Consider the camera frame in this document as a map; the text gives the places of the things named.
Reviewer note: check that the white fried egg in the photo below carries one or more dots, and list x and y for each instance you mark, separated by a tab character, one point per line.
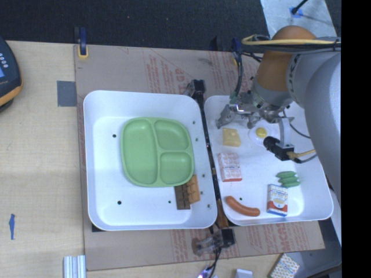
256	136

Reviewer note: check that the green divided plate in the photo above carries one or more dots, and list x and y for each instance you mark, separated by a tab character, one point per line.
139	152

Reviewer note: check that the white plastic tray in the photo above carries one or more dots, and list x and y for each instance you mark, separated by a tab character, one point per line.
255	166
107	169

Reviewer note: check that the thin black rod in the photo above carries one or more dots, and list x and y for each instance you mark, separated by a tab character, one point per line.
209	152

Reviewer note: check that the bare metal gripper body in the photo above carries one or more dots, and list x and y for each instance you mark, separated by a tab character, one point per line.
261	111

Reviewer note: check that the brown chocolate bar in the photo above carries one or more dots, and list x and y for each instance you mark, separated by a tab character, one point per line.
181	198

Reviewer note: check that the orange dotted white carton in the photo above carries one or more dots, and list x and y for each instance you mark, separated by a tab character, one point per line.
284	268

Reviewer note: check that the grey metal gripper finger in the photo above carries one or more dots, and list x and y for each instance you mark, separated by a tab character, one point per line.
252	122
224	117

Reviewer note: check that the red and white carton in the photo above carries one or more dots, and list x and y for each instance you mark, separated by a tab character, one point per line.
277	200

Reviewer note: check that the orange sausage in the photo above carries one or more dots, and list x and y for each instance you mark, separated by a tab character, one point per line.
242	208

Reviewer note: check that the orange biscuit bar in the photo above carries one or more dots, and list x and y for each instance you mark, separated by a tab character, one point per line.
193	189

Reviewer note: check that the orange and white carton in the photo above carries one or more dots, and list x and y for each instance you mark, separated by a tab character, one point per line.
229	166

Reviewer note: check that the green pea pod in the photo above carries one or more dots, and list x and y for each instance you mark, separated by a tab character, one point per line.
287	179

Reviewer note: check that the small white box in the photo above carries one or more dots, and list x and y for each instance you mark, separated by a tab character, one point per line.
243	274

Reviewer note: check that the black cylinder on white bracket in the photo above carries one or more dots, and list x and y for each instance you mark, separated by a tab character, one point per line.
278	148

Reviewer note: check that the yellow cheese wedge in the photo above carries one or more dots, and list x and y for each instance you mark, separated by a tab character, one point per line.
231	138

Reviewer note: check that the brown cardboard board red print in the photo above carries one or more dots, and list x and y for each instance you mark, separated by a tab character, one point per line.
116	68

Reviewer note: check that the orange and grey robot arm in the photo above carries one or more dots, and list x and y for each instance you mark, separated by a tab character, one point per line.
319	97

